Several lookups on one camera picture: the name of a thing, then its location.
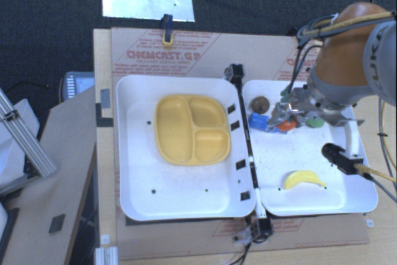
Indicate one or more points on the brown cardboard board, red print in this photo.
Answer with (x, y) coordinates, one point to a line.
(198, 52)

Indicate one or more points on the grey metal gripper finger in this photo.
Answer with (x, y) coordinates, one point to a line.
(277, 114)
(297, 116)

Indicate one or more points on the yellow divided plate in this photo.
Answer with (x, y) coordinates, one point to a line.
(186, 130)

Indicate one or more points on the yellow banana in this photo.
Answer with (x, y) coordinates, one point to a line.
(302, 178)

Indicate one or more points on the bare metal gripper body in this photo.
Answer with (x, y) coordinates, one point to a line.
(305, 100)

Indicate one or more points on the black cylinder on white bracket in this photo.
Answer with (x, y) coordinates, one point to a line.
(341, 158)

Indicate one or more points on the orange round toy food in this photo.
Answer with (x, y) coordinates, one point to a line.
(287, 125)

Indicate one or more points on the thin black and white rod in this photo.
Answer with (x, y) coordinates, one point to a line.
(248, 139)

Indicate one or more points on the blue can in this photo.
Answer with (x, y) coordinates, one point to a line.
(258, 121)

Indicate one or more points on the brown doughnut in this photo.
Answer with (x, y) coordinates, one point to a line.
(260, 104)

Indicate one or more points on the green toy food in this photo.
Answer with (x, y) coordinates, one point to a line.
(314, 123)

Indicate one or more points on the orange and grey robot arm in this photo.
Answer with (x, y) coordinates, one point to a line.
(347, 49)

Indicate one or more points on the white plastic tray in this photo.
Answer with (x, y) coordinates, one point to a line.
(186, 189)
(294, 152)

